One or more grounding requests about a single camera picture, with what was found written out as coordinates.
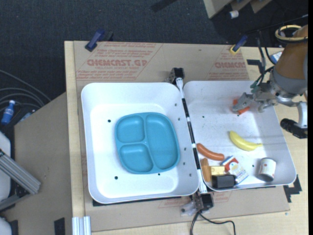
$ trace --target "tin can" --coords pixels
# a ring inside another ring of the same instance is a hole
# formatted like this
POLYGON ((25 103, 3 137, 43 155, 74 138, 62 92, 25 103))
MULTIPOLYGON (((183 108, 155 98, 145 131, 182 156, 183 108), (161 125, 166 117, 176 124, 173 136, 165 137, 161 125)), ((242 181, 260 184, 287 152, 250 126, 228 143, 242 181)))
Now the tin can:
POLYGON ((270 182, 274 180, 276 161, 271 158, 262 158, 258 178, 270 182))

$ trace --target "blue marker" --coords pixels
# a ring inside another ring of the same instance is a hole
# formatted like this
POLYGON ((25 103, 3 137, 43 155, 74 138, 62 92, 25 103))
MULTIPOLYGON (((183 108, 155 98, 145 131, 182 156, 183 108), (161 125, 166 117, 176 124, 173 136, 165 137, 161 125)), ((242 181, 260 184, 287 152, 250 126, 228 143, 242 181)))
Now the blue marker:
POLYGON ((10 100, 9 106, 6 107, 6 109, 3 112, 3 117, 1 119, 2 125, 7 125, 11 121, 13 114, 14 114, 14 105, 15 105, 15 101, 10 100))

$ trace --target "yellow banana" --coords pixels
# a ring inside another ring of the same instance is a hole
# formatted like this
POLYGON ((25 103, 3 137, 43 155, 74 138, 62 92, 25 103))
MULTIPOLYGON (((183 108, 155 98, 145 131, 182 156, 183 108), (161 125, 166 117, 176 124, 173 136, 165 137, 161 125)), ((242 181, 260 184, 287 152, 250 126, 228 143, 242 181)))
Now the yellow banana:
POLYGON ((240 149, 245 151, 253 151, 257 147, 262 146, 261 143, 253 143, 249 142, 238 135, 238 133, 234 131, 229 132, 230 140, 240 149))

